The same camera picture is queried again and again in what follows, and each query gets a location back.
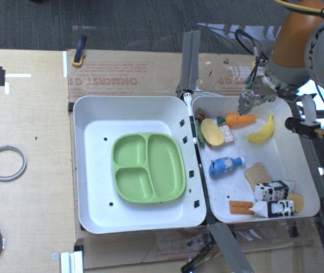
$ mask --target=small box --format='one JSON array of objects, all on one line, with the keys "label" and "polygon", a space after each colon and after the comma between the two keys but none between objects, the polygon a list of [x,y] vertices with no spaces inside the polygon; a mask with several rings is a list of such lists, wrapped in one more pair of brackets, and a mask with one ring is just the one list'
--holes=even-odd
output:
[{"label": "small box", "polygon": [[288,193],[293,193],[294,182],[272,181],[268,183],[258,183],[255,186],[255,200],[278,201],[287,198]]},{"label": "small box", "polygon": [[225,137],[225,142],[224,143],[231,143],[235,140],[230,128],[228,125],[220,125],[219,129],[221,130],[221,132],[223,133],[224,137]]},{"label": "small box", "polygon": [[291,199],[257,201],[250,210],[254,211],[256,216],[265,218],[294,216],[293,200]]}]

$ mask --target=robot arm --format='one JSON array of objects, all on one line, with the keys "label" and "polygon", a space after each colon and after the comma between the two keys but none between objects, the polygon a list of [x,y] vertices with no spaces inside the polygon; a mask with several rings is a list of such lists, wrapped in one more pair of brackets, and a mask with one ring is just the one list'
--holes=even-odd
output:
[{"label": "robot arm", "polygon": [[[297,5],[318,11],[324,9],[324,2],[320,0],[301,0]],[[248,82],[248,90],[240,95],[237,112],[249,113],[254,106],[272,102],[276,97],[288,102],[302,101],[304,109],[306,107],[302,124],[314,130],[320,125],[316,122],[315,108],[312,111],[310,106],[313,102],[297,96],[298,88],[310,78],[324,88],[324,18],[292,11],[265,63],[264,75]]]}]

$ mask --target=toy food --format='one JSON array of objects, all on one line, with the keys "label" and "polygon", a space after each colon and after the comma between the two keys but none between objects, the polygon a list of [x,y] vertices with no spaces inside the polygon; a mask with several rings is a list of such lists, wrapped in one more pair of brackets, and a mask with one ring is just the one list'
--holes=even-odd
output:
[{"label": "toy food", "polygon": [[294,190],[294,182],[279,180],[268,183],[258,183],[255,186],[255,200],[278,201],[287,198],[287,195]]},{"label": "toy food", "polygon": [[195,120],[195,126],[196,126],[198,142],[200,143],[201,147],[204,148],[205,147],[205,138],[203,137],[203,135],[201,133],[200,122],[197,119]]},{"label": "toy food", "polygon": [[225,142],[224,135],[220,131],[219,127],[210,118],[205,118],[202,120],[201,133],[206,142],[213,146],[219,146]]},{"label": "toy food", "polygon": [[244,165],[244,158],[238,157],[236,159],[230,157],[218,158],[211,161],[208,173],[210,176],[216,176],[221,173],[231,172],[238,166]]},{"label": "toy food", "polygon": [[273,113],[269,113],[268,120],[265,122],[264,126],[260,131],[256,133],[249,134],[247,136],[248,141],[252,143],[261,143],[267,140],[274,131],[274,123],[273,123]]},{"label": "toy food", "polygon": [[201,108],[199,108],[195,113],[195,119],[197,119],[198,122],[201,123],[205,118],[207,118],[206,113]]},{"label": "toy food", "polygon": [[264,165],[260,162],[255,163],[250,168],[244,170],[244,177],[248,180],[252,190],[255,190],[255,186],[259,183],[268,183],[272,179],[269,177]]},{"label": "toy food", "polygon": [[290,193],[288,194],[287,199],[293,200],[295,212],[300,212],[302,208],[304,208],[304,200],[301,195]]},{"label": "toy food", "polygon": [[253,202],[251,201],[229,200],[229,210],[231,214],[254,215],[254,211],[250,210],[251,207],[253,207]]},{"label": "toy food", "polygon": [[218,116],[217,118],[218,127],[225,137],[224,143],[231,143],[235,140],[229,126],[226,124],[225,118]]},{"label": "toy food", "polygon": [[294,216],[294,204],[291,199],[278,201],[257,201],[250,210],[260,217],[287,217]]},{"label": "toy food", "polygon": [[225,116],[226,124],[230,127],[252,123],[256,119],[254,115],[249,114],[238,115],[238,113],[229,113]]}]

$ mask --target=metal bar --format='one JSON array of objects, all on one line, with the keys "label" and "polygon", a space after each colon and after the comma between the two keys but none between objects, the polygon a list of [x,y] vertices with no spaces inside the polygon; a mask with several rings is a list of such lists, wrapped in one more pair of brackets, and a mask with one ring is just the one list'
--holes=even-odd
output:
[{"label": "metal bar", "polygon": [[223,222],[207,226],[234,273],[254,273],[230,228]]},{"label": "metal bar", "polygon": [[179,90],[196,89],[198,72],[198,53],[200,48],[201,32],[193,30],[183,34],[182,68]]}]

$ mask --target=toy bread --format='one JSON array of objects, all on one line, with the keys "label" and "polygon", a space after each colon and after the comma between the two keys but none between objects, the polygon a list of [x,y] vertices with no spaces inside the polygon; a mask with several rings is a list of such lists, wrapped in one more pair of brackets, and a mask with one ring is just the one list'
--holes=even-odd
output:
[{"label": "toy bread", "polygon": [[254,214],[254,211],[250,210],[251,207],[253,207],[253,202],[251,201],[229,200],[231,214]]},{"label": "toy bread", "polygon": [[252,190],[255,190],[255,186],[259,183],[268,183],[272,179],[269,177],[264,165],[260,162],[255,163],[250,168],[244,170],[244,176],[248,180]]}]

